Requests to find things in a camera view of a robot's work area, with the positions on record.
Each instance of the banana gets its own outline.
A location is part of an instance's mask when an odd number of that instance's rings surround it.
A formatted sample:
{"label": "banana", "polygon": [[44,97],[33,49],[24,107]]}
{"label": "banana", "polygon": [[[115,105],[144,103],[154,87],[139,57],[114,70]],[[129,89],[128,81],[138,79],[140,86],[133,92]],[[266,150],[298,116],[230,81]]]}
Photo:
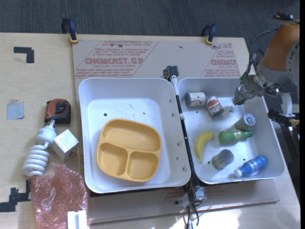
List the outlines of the banana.
{"label": "banana", "polygon": [[198,155],[200,162],[202,162],[202,152],[204,145],[207,141],[211,140],[214,136],[214,132],[206,131],[199,135],[195,142],[194,150],[195,153]]}

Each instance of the pink plastic bag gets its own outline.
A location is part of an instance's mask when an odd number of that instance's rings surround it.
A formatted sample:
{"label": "pink plastic bag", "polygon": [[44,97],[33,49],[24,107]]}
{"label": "pink plastic bag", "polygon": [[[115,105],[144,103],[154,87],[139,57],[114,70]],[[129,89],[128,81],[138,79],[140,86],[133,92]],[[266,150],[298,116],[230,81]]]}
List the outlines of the pink plastic bag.
{"label": "pink plastic bag", "polygon": [[52,165],[55,173],[52,177],[29,178],[38,229],[66,229],[69,211],[88,211],[88,193],[81,175],[65,165]]}

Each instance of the blue bottle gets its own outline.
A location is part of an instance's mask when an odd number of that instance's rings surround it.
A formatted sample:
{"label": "blue bottle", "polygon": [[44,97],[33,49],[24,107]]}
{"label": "blue bottle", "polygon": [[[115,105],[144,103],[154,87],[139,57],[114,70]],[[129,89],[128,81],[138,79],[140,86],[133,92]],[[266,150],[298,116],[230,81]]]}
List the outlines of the blue bottle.
{"label": "blue bottle", "polygon": [[264,156],[259,155],[254,159],[250,159],[243,164],[240,169],[234,171],[235,177],[241,177],[244,174],[252,174],[260,168],[263,168],[267,165],[267,160]]}

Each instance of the dark gray floor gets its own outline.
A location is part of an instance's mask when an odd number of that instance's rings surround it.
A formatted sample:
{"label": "dark gray floor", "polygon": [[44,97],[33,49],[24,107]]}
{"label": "dark gray floor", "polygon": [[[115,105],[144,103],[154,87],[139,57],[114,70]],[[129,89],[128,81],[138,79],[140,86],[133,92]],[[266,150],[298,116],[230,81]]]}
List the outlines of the dark gray floor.
{"label": "dark gray floor", "polygon": [[[0,32],[61,33],[62,19],[72,17],[78,34],[200,36],[216,23],[215,36],[243,37],[249,46],[279,27],[272,21],[279,10],[300,18],[300,0],[0,0]],[[253,50],[264,52],[273,35],[256,40]],[[298,103],[292,83],[283,92]],[[265,99],[268,109],[281,110],[280,99]]]}

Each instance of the green bottle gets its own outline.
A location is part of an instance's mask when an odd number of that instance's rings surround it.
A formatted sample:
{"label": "green bottle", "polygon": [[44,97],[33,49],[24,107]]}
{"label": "green bottle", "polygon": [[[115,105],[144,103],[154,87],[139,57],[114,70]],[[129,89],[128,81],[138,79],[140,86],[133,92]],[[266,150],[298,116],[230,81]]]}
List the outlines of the green bottle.
{"label": "green bottle", "polygon": [[252,137],[252,131],[242,131],[242,130],[230,130],[230,131],[221,131],[218,134],[218,140],[221,144],[229,142],[237,142],[247,137]]}

